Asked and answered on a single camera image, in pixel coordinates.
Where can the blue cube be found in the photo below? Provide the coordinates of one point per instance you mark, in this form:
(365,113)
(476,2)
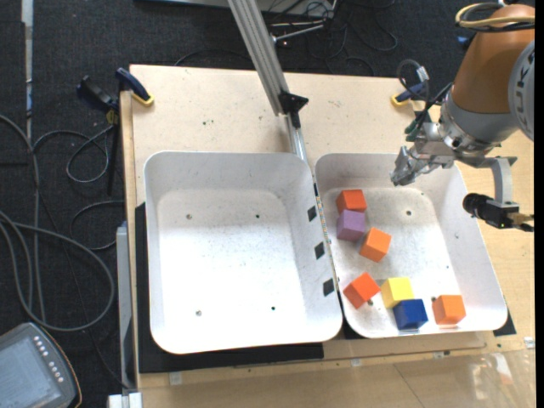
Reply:
(410,314)

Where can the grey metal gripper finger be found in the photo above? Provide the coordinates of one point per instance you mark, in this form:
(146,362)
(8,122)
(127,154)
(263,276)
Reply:
(415,169)
(399,166)

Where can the purple cube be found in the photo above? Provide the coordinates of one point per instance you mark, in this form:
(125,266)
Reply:
(350,225)

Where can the black cylinder on white bracket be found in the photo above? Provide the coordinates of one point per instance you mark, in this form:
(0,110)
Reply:
(489,211)

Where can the white plastic tray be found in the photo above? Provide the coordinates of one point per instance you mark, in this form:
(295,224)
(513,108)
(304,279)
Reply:
(421,253)
(229,262)

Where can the yellow cube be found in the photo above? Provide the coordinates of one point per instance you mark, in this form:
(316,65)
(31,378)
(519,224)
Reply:
(397,291)

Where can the pale wood board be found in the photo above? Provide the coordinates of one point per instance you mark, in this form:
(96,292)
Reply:
(212,109)

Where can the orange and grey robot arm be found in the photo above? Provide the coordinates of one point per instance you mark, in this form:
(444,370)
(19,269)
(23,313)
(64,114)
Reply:
(489,75)

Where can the orange cube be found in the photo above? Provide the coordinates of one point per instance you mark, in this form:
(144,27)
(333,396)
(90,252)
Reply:
(352,200)
(375,245)
(361,290)
(449,309)

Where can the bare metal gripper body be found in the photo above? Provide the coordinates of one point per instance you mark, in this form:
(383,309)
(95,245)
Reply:
(433,145)

